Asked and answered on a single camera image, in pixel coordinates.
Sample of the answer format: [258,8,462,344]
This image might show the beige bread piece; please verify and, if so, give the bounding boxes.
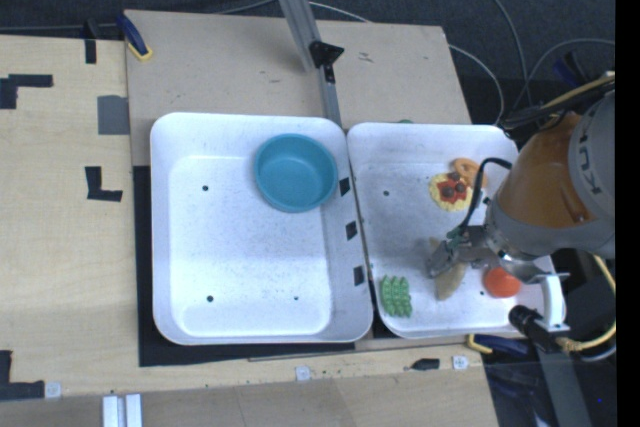
[428,236,470,302]

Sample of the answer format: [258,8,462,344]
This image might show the yellow pizza slice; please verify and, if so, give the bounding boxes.
[427,170,475,213]

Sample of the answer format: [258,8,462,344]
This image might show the white plastic tray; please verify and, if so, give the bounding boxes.
[149,111,375,347]
[345,121,567,341]

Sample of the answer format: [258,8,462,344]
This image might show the thin black rod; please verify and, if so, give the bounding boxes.
[343,126,378,337]

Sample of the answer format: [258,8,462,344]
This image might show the orange carrot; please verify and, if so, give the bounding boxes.
[482,265,523,300]

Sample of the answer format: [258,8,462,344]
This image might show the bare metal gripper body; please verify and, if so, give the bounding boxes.
[455,224,552,285]

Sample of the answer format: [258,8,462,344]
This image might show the pale wood board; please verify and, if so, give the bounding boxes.
[123,8,485,365]

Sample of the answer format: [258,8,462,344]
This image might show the orange pretzel biscuit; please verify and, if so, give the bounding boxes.
[449,157,488,189]

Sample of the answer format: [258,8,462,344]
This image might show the green pea pods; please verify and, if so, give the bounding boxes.
[378,274,414,319]

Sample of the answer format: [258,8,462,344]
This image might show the black cylinder on white bracket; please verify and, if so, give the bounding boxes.
[508,271,572,352]

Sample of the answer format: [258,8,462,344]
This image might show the blue bowl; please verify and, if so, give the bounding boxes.
[253,133,340,215]

